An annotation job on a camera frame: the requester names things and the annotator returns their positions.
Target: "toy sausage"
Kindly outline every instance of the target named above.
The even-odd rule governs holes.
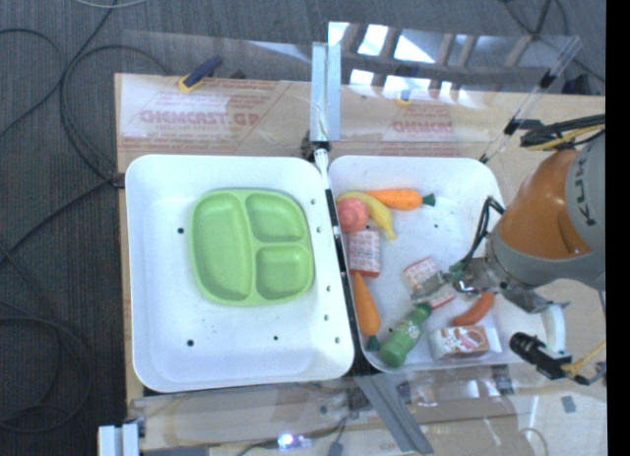
[[[493,303],[493,292],[481,292],[481,296],[468,311],[453,318],[453,326],[469,326],[475,324],[487,314]]]

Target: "yellow banana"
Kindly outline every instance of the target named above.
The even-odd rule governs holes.
[[[348,197],[353,197],[364,202],[369,211],[370,218],[387,233],[390,239],[396,238],[396,234],[392,228],[392,212],[385,204],[363,192],[346,192],[337,198],[337,202]]]

